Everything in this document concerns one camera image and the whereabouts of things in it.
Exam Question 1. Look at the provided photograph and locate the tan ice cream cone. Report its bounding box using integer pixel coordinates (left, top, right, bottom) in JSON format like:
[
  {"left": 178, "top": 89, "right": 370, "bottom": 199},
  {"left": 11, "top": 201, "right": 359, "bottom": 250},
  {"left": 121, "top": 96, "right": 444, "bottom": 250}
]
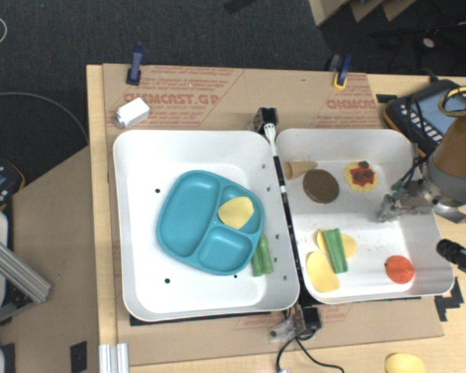
[{"left": 283, "top": 160, "right": 318, "bottom": 181}]

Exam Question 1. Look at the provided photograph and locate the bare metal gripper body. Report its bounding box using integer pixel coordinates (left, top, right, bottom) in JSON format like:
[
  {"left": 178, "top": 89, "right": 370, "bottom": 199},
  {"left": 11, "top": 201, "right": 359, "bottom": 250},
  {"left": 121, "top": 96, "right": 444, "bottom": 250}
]
[{"left": 395, "top": 180, "right": 466, "bottom": 225}]

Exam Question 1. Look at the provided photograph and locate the orange tangerine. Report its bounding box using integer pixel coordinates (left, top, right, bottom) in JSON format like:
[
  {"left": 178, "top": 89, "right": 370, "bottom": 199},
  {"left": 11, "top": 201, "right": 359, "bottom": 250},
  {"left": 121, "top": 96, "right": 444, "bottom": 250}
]
[{"left": 384, "top": 254, "right": 416, "bottom": 285}]

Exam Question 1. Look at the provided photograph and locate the brown round biscuit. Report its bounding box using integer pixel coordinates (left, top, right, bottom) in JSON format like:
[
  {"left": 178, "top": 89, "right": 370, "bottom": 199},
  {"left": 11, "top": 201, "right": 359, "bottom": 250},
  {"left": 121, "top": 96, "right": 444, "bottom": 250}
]
[{"left": 302, "top": 169, "right": 340, "bottom": 205}]

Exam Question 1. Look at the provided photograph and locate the white plastic tray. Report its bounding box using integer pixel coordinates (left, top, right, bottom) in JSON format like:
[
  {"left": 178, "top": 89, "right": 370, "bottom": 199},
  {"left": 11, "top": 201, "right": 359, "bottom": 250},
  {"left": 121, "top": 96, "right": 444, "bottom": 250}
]
[
  {"left": 274, "top": 127, "right": 455, "bottom": 305},
  {"left": 112, "top": 129, "right": 301, "bottom": 322}
]

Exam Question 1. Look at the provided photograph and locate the blue divided plate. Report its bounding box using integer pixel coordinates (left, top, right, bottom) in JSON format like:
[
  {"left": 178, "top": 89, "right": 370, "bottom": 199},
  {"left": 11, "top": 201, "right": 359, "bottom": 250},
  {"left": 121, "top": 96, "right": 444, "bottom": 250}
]
[{"left": 155, "top": 169, "right": 266, "bottom": 277}]

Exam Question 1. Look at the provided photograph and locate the white plastic bottle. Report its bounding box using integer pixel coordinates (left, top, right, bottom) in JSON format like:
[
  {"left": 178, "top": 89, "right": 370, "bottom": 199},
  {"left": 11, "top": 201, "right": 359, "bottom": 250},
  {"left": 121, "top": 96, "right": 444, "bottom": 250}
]
[{"left": 113, "top": 96, "right": 151, "bottom": 131}]

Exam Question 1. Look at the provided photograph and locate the green celery stick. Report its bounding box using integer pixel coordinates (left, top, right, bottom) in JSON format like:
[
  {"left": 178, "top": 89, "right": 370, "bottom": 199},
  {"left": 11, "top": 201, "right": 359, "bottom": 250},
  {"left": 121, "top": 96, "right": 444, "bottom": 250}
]
[
  {"left": 322, "top": 227, "right": 350, "bottom": 275},
  {"left": 250, "top": 232, "right": 275, "bottom": 278}
]

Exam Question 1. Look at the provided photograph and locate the brown cardboard board red print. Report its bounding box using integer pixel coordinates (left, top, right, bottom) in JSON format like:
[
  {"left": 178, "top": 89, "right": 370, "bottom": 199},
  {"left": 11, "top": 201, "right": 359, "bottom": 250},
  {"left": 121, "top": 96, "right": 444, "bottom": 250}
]
[{"left": 102, "top": 63, "right": 456, "bottom": 367}]

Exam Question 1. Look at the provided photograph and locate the black cylinder on white bracket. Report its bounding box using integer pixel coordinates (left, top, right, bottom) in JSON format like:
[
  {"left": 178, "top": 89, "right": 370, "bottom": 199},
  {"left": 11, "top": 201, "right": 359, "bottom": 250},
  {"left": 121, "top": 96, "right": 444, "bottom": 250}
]
[{"left": 435, "top": 215, "right": 466, "bottom": 276}]

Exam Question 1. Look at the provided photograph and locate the yellow pasta with red sauce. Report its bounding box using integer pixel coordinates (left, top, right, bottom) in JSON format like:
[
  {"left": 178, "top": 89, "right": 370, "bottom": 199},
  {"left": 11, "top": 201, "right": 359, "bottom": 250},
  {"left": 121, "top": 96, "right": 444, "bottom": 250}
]
[{"left": 343, "top": 160, "right": 380, "bottom": 193}]

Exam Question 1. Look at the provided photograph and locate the yellow lemon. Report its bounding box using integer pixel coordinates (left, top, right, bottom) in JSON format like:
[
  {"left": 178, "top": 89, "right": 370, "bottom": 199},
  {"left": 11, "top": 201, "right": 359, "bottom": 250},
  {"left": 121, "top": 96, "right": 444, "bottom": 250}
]
[{"left": 384, "top": 352, "right": 428, "bottom": 373}]

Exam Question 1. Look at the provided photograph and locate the thin black and white rod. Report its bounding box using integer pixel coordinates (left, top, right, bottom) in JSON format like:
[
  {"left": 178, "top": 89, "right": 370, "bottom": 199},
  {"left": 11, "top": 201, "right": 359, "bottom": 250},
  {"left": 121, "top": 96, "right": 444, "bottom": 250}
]
[{"left": 263, "top": 124, "right": 308, "bottom": 307}]

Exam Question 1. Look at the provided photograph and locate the yellow potato chip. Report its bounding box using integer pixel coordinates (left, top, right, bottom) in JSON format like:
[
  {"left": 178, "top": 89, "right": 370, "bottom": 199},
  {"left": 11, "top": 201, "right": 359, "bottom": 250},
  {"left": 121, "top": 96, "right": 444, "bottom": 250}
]
[
  {"left": 217, "top": 196, "right": 255, "bottom": 231},
  {"left": 315, "top": 228, "right": 358, "bottom": 259},
  {"left": 305, "top": 250, "right": 341, "bottom": 294}
]

